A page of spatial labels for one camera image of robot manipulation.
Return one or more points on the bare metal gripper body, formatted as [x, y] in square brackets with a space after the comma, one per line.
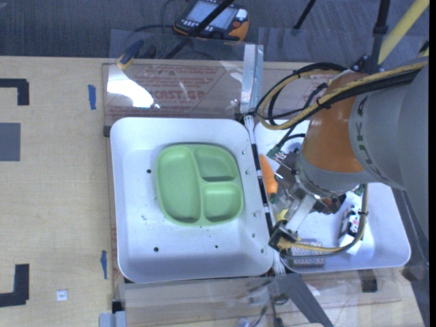
[289, 172]

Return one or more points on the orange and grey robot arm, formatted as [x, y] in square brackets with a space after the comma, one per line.
[381, 131]

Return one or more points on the orange carrot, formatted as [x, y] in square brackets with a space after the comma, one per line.
[269, 177]

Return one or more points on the thin black and white rod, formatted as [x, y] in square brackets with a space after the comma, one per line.
[257, 169]

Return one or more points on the yellow banana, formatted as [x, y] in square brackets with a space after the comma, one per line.
[282, 215]

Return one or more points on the white carton, red black print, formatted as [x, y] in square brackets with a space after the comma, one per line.
[351, 221]

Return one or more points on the brown dotted packet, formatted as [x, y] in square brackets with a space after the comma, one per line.
[308, 261]

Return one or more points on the white plastic tray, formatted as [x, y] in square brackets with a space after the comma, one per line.
[136, 189]
[385, 227]

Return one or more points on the green divided plate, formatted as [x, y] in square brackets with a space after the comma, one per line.
[177, 182]

